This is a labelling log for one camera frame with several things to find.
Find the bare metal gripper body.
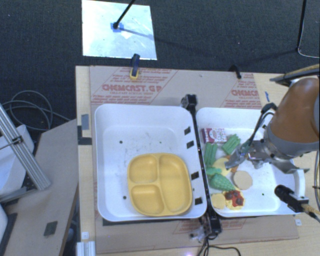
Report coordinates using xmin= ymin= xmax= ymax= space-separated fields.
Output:
xmin=246 ymin=139 xmax=296 ymax=174

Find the yellow round toy slice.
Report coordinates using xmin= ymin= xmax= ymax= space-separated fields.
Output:
xmin=212 ymin=157 xmax=233 ymax=177

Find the green bean bundle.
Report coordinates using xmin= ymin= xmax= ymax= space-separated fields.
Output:
xmin=221 ymin=133 xmax=242 ymax=155
xmin=203 ymin=142 xmax=219 ymax=167

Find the tan round biscuit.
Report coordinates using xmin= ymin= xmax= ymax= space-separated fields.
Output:
xmin=232 ymin=170 xmax=254 ymax=191

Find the green leafy toy piece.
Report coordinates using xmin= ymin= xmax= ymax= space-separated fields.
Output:
xmin=205 ymin=166 xmax=223 ymax=178

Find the green cone toy vegetable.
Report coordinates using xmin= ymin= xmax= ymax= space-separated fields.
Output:
xmin=208 ymin=173 xmax=236 ymax=192

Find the red and white carton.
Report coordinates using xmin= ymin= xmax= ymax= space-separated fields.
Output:
xmin=200 ymin=127 xmax=228 ymax=145

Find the white plastic tray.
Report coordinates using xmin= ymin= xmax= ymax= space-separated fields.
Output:
xmin=94 ymin=103 xmax=209 ymax=223
xmin=195 ymin=107 xmax=301 ymax=218

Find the thin black rod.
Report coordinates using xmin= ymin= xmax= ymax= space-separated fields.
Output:
xmin=187 ymin=104 xmax=219 ymax=226

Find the yellow and red pizza slice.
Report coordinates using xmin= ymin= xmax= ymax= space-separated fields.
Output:
xmin=222 ymin=189 xmax=246 ymax=211

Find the small tan round bread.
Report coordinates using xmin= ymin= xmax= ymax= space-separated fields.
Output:
xmin=210 ymin=192 xmax=227 ymax=210

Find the yellow divided plate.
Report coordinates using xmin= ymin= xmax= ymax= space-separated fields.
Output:
xmin=126 ymin=152 xmax=194 ymax=218

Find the brown cardboard board red print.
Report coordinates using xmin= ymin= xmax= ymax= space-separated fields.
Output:
xmin=88 ymin=65 xmax=300 ymax=255

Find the black cylinder on white bracket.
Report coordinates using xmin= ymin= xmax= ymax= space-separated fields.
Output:
xmin=274 ymin=166 xmax=310 ymax=214

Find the black block with wires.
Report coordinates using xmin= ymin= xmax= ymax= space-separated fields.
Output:
xmin=199 ymin=215 xmax=223 ymax=239
xmin=180 ymin=93 xmax=199 ymax=110

